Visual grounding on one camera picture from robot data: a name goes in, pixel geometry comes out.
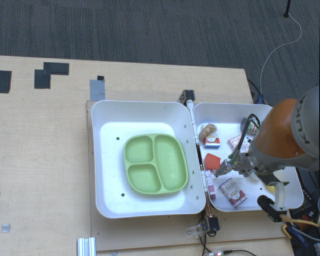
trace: red object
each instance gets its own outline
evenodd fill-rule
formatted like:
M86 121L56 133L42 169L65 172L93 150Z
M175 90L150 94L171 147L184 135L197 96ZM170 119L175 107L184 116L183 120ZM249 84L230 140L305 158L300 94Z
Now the red object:
M213 154L206 154L205 158L204 158L204 167L206 170L218 170L220 167L220 157L217 157Z

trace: green divided plate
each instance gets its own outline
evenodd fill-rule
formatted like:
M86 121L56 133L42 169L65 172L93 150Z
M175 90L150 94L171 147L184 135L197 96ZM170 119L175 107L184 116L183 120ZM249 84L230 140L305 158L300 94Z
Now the green divided plate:
M168 134L134 136L123 150L124 166L131 187L142 194L172 193L185 187L188 168L179 141Z

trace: dark fabric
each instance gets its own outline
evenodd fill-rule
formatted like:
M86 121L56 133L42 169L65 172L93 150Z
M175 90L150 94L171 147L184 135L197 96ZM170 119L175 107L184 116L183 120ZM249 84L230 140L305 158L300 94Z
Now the dark fabric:
M287 0L1 0L0 55L243 68L259 86L269 53L299 36L299 27L283 17L286 5ZM319 0L292 1L290 13L302 26L302 38L265 66L262 92L271 105L319 84Z

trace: white cable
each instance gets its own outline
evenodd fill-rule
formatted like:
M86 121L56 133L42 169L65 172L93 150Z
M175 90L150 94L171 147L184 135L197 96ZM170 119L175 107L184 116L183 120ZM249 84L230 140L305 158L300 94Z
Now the white cable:
M268 60L270 59L271 55L272 55L276 50L278 50L279 48L281 48L281 47L283 47L283 46L291 45L291 44L294 44L294 43L298 42L298 41L300 40L301 36L302 36L302 28L301 28L301 25L291 16L290 13L289 13L289 17L299 26L299 28L300 28L300 35L299 35L299 37L298 37L296 40L291 41L291 42L284 43L284 44L278 46L277 48L275 48L275 49L269 54L268 58L266 58L263 66L262 66L261 75L260 75L260 93L261 93L261 94L262 94L262 74L263 74L263 72L264 72L265 66L266 66Z
M311 239L311 240L320 242L320 239L319 239L319 238L315 238L315 237L313 237L313 236L311 236L311 235L308 235L308 234L302 232L301 230L299 230L299 229L297 229L297 228L295 228L295 227L292 227L292 229L293 229L294 231L297 231L297 232L300 233L301 235L305 236L306 238L309 238L309 239Z

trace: wooden table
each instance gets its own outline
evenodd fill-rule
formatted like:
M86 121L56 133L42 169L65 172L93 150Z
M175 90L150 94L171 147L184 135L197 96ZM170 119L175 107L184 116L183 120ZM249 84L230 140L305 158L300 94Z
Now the wooden table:
M69 63L69 75L52 75L51 89L34 89L44 62ZM89 82L104 76L107 100L175 102L191 89L196 103L252 103L243 69L0 56L0 70L12 71L10 92L0 93L0 225L11 224L0 232L0 255L76 255L77 239L91 236L103 256L201 255L199 241L185 236L196 215L148 217L151 225L92 221ZM221 230L208 241L211 250L293 255L281 224L264 212L215 213ZM93 233L97 225L110 228L103 229L105 242Z

